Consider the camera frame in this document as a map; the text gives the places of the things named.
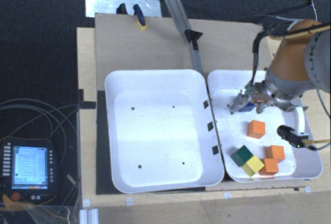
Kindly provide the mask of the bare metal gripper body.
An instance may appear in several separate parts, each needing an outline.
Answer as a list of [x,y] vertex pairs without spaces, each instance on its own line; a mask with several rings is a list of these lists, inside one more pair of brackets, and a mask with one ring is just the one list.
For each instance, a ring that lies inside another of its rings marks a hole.
[[254,106],[259,102],[269,102],[270,107],[277,107],[284,112],[292,112],[298,107],[303,108],[303,111],[308,109],[308,106],[299,104],[300,100],[295,103],[299,99],[298,97],[284,94],[269,82],[256,82],[251,88],[247,89],[247,95],[249,96],[249,102]]

